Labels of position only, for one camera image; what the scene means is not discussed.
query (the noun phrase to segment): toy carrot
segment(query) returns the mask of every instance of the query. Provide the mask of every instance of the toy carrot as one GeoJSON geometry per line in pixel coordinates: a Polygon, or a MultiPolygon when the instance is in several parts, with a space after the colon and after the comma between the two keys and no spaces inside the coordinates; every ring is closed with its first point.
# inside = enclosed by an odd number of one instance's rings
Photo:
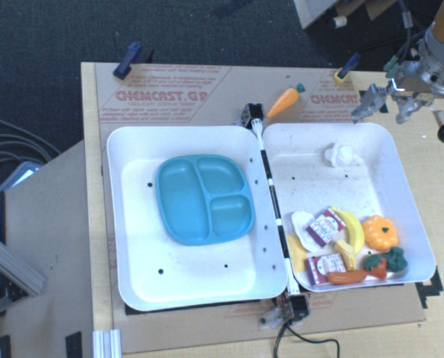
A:
{"type": "Polygon", "coordinates": [[[299,84],[296,89],[294,87],[289,87],[282,92],[273,104],[272,108],[269,110],[268,114],[266,114],[266,118],[272,118],[286,110],[288,107],[293,106],[296,101],[298,101],[300,92],[304,92],[304,87],[302,84],[299,84]]]}

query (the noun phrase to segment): orange pumpkin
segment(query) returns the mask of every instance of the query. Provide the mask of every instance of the orange pumpkin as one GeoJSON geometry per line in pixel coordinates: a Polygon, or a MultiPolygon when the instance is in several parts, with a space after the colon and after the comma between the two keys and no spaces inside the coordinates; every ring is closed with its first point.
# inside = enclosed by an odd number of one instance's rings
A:
{"type": "Polygon", "coordinates": [[[398,232],[391,219],[373,215],[363,223],[364,239],[376,251],[387,251],[398,244],[398,232]]]}

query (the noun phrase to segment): carrot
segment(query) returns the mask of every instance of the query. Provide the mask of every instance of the carrot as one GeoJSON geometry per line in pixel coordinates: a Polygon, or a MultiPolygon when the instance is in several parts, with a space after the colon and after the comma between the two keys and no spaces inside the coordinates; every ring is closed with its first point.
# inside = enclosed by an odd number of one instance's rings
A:
{"type": "Polygon", "coordinates": [[[266,114],[266,118],[272,118],[288,107],[293,106],[298,101],[299,91],[294,87],[286,89],[273,104],[272,108],[266,114]]]}
{"type": "Polygon", "coordinates": [[[360,283],[367,276],[364,269],[355,271],[330,271],[328,272],[328,281],[335,285],[345,285],[349,283],[360,283]]]}

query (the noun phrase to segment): peeled banana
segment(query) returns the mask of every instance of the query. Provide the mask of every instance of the peeled banana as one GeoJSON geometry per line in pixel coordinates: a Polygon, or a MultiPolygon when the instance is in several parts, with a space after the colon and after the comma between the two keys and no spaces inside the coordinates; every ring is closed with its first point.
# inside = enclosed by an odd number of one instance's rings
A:
{"type": "Polygon", "coordinates": [[[345,222],[349,235],[349,244],[354,249],[354,255],[359,254],[365,242],[363,225],[353,213],[338,210],[336,207],[331,207],[331,209],[345,222]]]}

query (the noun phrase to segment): white plastic tray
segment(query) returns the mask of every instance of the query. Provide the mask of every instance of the white plastic tray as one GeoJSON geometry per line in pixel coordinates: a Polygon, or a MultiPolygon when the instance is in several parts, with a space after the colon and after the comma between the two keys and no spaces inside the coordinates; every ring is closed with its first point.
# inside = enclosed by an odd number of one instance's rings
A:
{"type": "Polygon", "coordinates": [[[287,273],[257,139],[238,126],[123,127],[107,140],[119,291],[140,311],[274,298],[287,273]],[[154,187],[159,166],[218,154],[243,170],[254,226],[239,239],[188,246],[165,230],[154,187]]]}
{"type": "MultiPolygon", "coordinates": [[[[285,232],[294,233],[291,215],[295,211],[316,216],[326,207],[335,206],[353,212],[361,221],[377,214],[393,220],[398,247],[404,249],[408,262],[405,271],[388,273],[385,280],[368,276],[362,283],[345,286],[312,286],[302,271],[296,279],[304,288],[324,292],[422,282],[432,277],[436,268],[434,255],[393,138],[384,128],[370,123],[275,124],[265,130],[263,138],[285,232]],[[352,164],[333,167],[325,159],[325,149],[334,143],[351,146],[352,164]]],[[[347,237],[345,231],[339,237],[347,237]]],[[[332,253],[331,246],[332,243],[324,247],[322,254],[332,253]]],[[[361,257],[369,251],[365,246],[358,254],[358,267],[361,257]]]]}

